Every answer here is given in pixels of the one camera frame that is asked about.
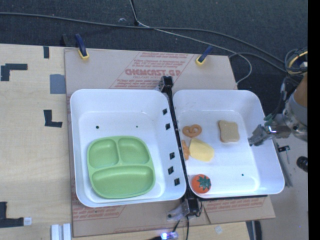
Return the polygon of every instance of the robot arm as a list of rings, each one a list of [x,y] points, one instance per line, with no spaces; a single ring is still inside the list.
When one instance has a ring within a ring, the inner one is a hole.
[[[287,72],[290,75],[303,75],[303,79],[288,99],[286,99],[286,81],[289,78],[284,79],[281,87],[281,101],[284,102],[282,113],[268,115],[264,119],[265,124],[257,126],[252,136],[248,138],[250,146],[262,145],[268,139],[288,138],[290,134],[308,141],[308,68],[304,62],[303,67],[300,66],[300,71],[292,70],[293,63],[306,54],[308,51],[303,50],[302,53],[293,56],[289,61],[286,66]]]

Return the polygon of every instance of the black fabric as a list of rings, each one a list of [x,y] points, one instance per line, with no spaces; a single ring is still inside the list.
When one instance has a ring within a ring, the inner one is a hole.
[[[308,0],[133,0],[140,23],[152,27],[199,28],[227,34],[284,60],[292,49],[308,46]],[[135,25],[129,0],[0,0],[1,12],[58,16],[119,25]],[[173,53],[202,53],[208,45],[156,30],[96,26],[49,18],[0,15],[0,43],[60,46],[62,37],[75,46],[79,33],[87,48]],[[175,31],[235,52],[250,52],[283,67],[273,58],[225,36]],[[214,48],[212,54],[231,53]],[[265,61],[247,57],[253,69],[239,89],[258,95],[265,114],[278,104],[285,74]],[[231,60],[238,81],[248,71],[240,57]]]

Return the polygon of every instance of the toy bread slice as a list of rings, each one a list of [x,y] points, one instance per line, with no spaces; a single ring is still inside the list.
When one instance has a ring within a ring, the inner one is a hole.
[[[209,162],[215,155],[215,150],[207,143],[193,138],[189,146],[190,156],[194,159]]]
[[[220,128],[220,140],[222,142],[237,142],[240,139],[236,122],[220,120],[218,124]]]

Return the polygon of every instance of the toy pretzel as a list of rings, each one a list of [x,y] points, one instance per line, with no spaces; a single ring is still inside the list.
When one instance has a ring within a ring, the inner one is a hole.
[[[182,133],[190,138],[197,137],[202,132],[202,128],[199,124],[193,124],[191,126],[185,126],[182,129]]]

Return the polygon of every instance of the gray floor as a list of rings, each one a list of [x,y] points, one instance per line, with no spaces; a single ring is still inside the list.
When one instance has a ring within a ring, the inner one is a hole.
[[[287,154],[281,152],[280,158],[292,186],[270,197],[276,218],[260,221],[262,240],[308,240],[308,173],[296,165],[300,156],[308,157],[308,144],[294,136],[276,142],[280,147],[290,148]]]

